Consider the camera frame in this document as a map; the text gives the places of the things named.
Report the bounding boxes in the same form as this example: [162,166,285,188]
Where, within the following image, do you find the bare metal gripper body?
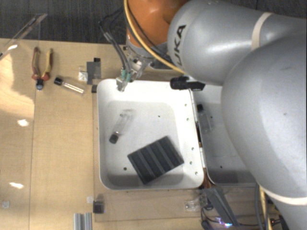
[118,46,154,82]

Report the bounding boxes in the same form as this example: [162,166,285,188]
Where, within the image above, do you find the black ribbed rectangular pad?
[127,136,185,185]

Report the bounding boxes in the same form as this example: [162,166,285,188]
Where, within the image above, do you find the red and yellow handled pliers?
[31,47,54,91]

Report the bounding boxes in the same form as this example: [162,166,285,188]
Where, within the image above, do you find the clear bottle with black cap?
[53,76,86,96]
[196,104,213,134]
[109,109,134,144]

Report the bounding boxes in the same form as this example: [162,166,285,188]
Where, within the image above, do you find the thin black and white rod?
[190,90,212,189]

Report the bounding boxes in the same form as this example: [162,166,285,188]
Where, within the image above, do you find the black cylinder on white bracket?
[170,76,206,92]

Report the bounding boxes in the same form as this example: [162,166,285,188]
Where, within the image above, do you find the grey block with thin wires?
[201,186,240,227]

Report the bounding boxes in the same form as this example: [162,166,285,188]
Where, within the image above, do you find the white plastic tray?
[190,84,258,185]
[96,78,205,191]

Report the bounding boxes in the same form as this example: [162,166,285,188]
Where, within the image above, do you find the small clear plastic packet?
[78,67,89,81]

